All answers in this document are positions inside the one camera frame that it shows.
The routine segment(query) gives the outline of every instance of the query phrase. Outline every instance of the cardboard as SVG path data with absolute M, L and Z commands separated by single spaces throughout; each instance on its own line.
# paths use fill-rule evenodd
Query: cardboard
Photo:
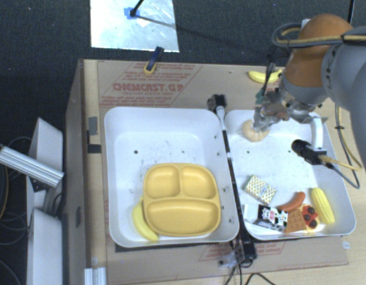
M 125 249 L 114 244 L 108 230 L 108 195 L 103 119 L 114 106 L 206 108 L 213 94 L 224 94 L 227 111 L 252 109 L 261 85 L 247 72 L 259 66 L 158 64 L 153 75 L 143 74 L 145 62 L 80 61 L 67 111 L 66 141 L 68 250 L 71 284 L 82 284 L 84 250 L 86 267 L 106 267 L 107 284 L 136 284 L 187 278 L 226 276 L 229 269 L 218 261 L 231 252 L 228 243 L 176 246 L 173 248 Z M 80 90 L 81 98 L 75 96 Z M 89 131 L 89 120 L 98 122 Z M 69 222 L 80 206 L 85 231 Z M 256 244 L 258 257 L 245 272 L 293 270 L 348 263 L 339 236 Z

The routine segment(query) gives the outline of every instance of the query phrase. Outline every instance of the yellow divided plate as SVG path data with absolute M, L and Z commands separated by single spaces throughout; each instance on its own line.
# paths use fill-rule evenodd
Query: yellow divided plate
M 215 178 L 200 165 L 157 164 L 145 175 L 143 193 L 146 222 L 161 235 L 205 235 L 221 220 Z

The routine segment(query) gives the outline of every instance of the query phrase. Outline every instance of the yellow corn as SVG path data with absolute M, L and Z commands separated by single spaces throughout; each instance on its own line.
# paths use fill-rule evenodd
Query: yellow corn
M 319 214 L 320 221 L 324 224 L 334 223 L 335 216 L 324 191 L 321 188 L 313 188 L 311 196 L 313 200 L 313 206 Z

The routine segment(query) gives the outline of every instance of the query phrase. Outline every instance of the toy hot dog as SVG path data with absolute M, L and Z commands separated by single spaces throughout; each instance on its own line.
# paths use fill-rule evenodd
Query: toy hot dog
M 281 205 L 279 207 L 277 207 L 279 210 L 283 210 L 285 212 L 292 212 L 297 208 L 300 208 L 301 204 L 303 203 L 305 199 L 305 193 L 304 192 L 298 192 L 298 194 L 295 196 L 295 198 L 290 201 L 287 204 Z

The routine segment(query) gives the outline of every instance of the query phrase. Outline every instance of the waffle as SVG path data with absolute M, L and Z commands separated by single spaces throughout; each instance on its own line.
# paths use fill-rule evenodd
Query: waffle
M 300 209 L 296 209 L 288 213 L 287 228 L 284 230 L 285 233 L 296 232 L 300 230 L 306 230 L 307 225 L 305 224 L 303 215 Z

